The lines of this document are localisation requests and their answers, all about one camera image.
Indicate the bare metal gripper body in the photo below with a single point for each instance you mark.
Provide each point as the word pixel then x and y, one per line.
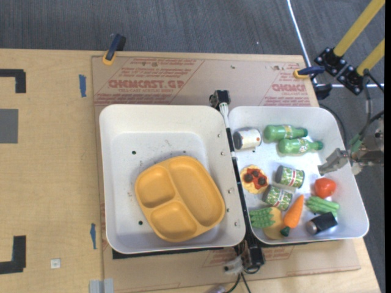
pixel 371 151

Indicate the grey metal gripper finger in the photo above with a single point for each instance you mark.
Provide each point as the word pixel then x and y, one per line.
pixel 334 163

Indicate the red tomato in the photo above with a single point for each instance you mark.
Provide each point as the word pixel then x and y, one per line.
pixel 325 188

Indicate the white plastic tray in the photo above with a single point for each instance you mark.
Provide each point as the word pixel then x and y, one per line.
pixel 159 124
pixel 330 124

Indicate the green bottle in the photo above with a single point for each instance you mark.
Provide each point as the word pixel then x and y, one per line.
pixel 297 146
pixel 282 132

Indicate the green asparagus bundle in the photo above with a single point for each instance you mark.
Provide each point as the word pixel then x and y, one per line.
pixel 322 205

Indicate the green can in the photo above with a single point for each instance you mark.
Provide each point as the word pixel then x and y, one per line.
pixel 290 177
pixel 278 197

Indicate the black can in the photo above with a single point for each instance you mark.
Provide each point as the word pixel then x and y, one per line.
pixel 323 223

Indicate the orange carrot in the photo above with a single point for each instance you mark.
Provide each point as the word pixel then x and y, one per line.
pixel 294 214

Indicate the toy pizza with red sauce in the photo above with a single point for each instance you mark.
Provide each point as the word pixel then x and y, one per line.
pixel 253 179

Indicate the white can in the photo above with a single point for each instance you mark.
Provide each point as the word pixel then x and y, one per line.
pixel 249 138

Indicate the yellow round toy food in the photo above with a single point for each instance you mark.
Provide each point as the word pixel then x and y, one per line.
pixel 273 230

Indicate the green pea pods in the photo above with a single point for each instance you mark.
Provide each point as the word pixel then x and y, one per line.
pixel 261 218

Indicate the thin black and white rod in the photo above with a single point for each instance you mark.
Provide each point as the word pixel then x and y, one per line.
pixel 235 163

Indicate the brown cardboard board red print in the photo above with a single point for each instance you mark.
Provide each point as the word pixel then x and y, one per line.
pixel 238 81

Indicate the orange divided plate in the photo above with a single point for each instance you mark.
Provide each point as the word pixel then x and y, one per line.
pixel 189 182

